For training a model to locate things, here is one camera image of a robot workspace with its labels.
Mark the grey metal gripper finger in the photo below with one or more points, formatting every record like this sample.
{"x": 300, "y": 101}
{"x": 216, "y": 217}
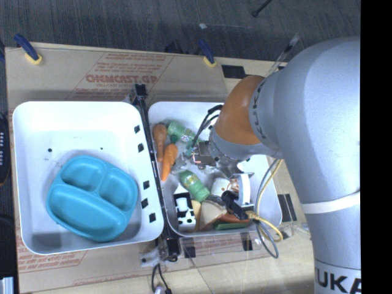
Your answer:
{"x": 179, "y": 167}
{"x": 190, "y": 153}

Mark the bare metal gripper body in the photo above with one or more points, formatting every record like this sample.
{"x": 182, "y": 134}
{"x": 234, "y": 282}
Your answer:
{"x": 205, "y": 153}

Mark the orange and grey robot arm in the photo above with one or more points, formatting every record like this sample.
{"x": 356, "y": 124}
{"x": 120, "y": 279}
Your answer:
{"x": 309, "y": 127}

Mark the orange carrot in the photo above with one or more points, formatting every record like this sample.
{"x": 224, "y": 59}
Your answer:
{"x": 169, "y": 159}
{"x": 160, "y": 136}

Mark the green plastic bottle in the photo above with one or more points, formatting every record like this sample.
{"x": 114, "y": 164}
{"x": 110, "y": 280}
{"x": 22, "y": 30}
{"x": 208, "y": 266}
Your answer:
{"x": 194, "y": 185}
{"x": 179, "y": 130}

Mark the thin black rod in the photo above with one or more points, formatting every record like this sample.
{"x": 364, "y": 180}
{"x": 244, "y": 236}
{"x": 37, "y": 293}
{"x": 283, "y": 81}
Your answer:
{"x": 153, "y": 170}

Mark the white cup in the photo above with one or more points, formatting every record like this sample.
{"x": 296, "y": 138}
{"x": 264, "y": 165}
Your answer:
{"x": 219, "y": 187}

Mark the white plastic tray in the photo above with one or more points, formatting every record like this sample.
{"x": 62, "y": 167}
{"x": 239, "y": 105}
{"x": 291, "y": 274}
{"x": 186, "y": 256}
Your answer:
{"x": 186, "y": 112}
{"x": 82, "y": 124}

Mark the black and white carton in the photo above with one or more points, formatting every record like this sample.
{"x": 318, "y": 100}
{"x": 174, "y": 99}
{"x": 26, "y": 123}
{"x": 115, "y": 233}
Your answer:
{"x": 185, "y": 213}

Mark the yellow cheese wedge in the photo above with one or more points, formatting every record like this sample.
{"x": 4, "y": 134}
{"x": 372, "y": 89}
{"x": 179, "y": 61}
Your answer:
{"x": 196, "y": 211}

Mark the beige bread slice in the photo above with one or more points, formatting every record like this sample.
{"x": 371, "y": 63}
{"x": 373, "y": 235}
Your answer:
{"x": 211, "y": 213}

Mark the orange sausage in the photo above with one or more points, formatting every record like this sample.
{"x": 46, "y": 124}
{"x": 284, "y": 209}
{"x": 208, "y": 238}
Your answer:
{"x": 229, "y": 218}

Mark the green flat block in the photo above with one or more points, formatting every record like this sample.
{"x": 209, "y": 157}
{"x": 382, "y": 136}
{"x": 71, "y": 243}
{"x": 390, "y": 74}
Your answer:
{"x": 228, "y": 226}

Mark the blue divided plate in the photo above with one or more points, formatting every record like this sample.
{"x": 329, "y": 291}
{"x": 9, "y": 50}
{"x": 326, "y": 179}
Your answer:
{"x": 92, "y": 198}

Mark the brown cardboard board red print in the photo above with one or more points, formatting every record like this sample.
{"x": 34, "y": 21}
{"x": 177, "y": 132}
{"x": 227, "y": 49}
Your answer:
{"x": 73, "y": 72}

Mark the black cylinder on white bracket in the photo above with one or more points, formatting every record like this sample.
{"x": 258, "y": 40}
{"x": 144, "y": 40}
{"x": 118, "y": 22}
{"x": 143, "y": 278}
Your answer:
{"x": 242, "y": 186}

